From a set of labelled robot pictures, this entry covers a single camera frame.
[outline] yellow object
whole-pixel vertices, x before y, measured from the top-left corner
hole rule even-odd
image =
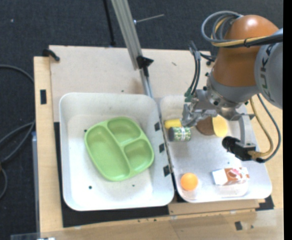
[[[166,120],[164,125],[166,129],[169,129],[171,127],[182,127],[180,119]]]
[[[192,191],[198,185],[198,178],[195,174],[187,172],[181,177],[180,184],[184,190]]]
[[[218,115],[212,118],[212,126],[214,133],[217,137],[224,137],[228,132],[228,126],[226,120]]]

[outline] green can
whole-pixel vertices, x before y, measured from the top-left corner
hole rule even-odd
[[[190,127],[171,127],[168,138],[171,142],[187,142],[191,139]]]

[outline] green plate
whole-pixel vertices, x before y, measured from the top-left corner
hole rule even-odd
[[[154,161],[154,151],[142,129],[128,117],[116,117],[89,128],[85,145],[98,171],[110,181],[141,173]]]

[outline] orange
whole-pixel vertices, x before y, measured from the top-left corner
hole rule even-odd
[[[198,178],[191,172],[185,173],[180,180],[180,184],[184,190],[194,190],[198,185]]]

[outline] metal pole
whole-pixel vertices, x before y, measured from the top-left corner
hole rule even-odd
[[[139,69],[137,57],[142,56],[139,39],[137,36],[134,21],[131,16],[127,0],[111,0],[115,14],[123,35],[125,44],[128,48],[130,59],[134,69]],[[144,71],[140,70],[140,77],[146,95],[153,98],[149,77],[145,76]]]

